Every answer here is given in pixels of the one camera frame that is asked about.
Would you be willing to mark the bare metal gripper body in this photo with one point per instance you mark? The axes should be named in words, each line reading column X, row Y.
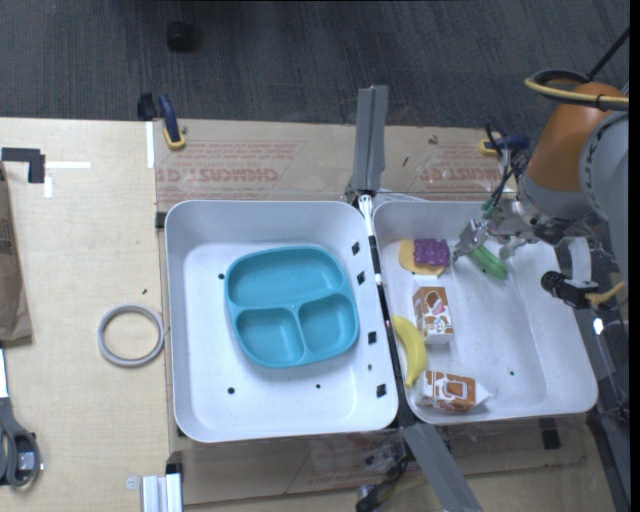
column 515, row 223

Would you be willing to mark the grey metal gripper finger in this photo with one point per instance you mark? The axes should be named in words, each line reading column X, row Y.
column 511, row 247
column 470, row 241

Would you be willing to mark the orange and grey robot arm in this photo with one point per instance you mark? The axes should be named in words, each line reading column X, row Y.
column 565, row 145

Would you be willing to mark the green toy vegetable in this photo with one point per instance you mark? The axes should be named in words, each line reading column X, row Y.
column 492, row 265

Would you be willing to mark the yellow round toy biscuit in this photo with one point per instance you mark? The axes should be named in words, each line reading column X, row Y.
column 406, row 257

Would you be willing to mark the orange and white upright carton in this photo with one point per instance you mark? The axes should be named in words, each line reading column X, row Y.
column 432, row 315

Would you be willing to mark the white plastic tray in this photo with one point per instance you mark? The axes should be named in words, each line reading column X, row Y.
column 505, row 340
column 210, row 360

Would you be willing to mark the yellow banana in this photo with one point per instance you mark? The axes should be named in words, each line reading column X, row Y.
column 415, row 345

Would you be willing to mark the orange and white flattened carton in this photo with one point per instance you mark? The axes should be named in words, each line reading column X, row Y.
column 450, row 392

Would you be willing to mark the blue divided plate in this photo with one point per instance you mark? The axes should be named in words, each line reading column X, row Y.
column 285, row 280

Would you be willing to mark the brown cardboard board red print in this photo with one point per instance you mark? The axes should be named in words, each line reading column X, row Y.
column 250, row 165

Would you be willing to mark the grey tape roll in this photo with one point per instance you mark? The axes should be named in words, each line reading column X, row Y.
column 102, row 340

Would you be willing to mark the brown paper bag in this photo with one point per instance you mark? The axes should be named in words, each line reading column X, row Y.
column 10, row 280

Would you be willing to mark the black cylinder on white bracket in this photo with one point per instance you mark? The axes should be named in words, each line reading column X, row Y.
column 570, row 287

